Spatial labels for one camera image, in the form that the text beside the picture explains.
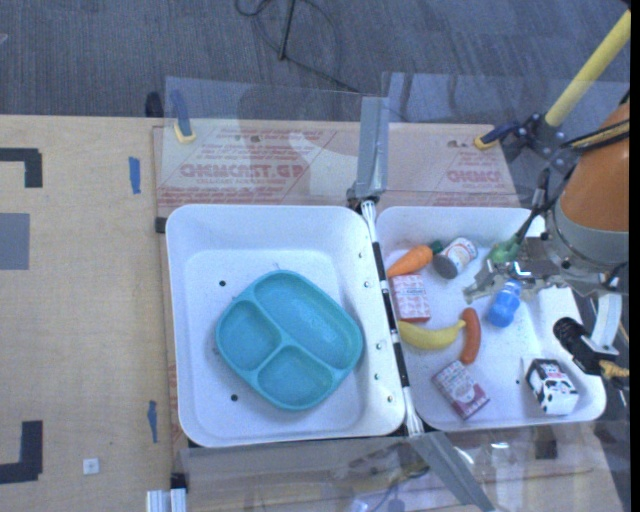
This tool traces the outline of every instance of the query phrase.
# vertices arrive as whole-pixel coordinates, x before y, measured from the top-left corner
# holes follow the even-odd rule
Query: gray carpet
[[[0,112],[140,116],[167,76],[378,93],[383,73],[404,72],[526,77],[544,89],[577,73],[626,4],[298,0],[280,61],[286,7],[272,0],[243,16],[233,0],[4,0]],[[629,64],[627,46],[601,80],[628,82]]]

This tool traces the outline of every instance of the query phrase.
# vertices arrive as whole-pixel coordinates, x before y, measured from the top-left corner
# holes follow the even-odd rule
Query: gray square
[[[29,214],[0,213],[0,270],[29,270]]]

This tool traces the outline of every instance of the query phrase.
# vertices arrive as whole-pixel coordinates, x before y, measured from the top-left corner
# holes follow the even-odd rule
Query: toy can
[[[478,249],[475,244],[471,240],[458,237],[433,257],[433,267],[442,277],[453,279],[477,256]]]

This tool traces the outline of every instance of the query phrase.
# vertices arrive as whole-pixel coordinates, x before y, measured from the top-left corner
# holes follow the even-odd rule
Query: blue plate
[[[362,353],[362,333],[329,295],[288,270],[254,281],[224,311],[216,344],[264,398],[301,411],[329,396]]]

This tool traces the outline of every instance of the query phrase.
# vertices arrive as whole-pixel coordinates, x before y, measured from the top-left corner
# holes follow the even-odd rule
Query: small white label
[[[100,459],[84,459],[82,471],[85,475],[97,475],[100,473]]]

